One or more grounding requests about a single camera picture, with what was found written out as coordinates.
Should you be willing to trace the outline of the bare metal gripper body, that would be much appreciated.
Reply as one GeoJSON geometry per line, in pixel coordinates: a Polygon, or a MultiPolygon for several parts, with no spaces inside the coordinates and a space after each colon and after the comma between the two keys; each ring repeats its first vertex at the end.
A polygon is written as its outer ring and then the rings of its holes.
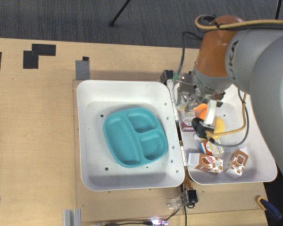
{"type": "Polygon", "coordinates": [[[179,80],[178,94],[195,103],[222,100],[225,95],[225,78],[208,77],[199,73],[185,73],[179,80]]]}

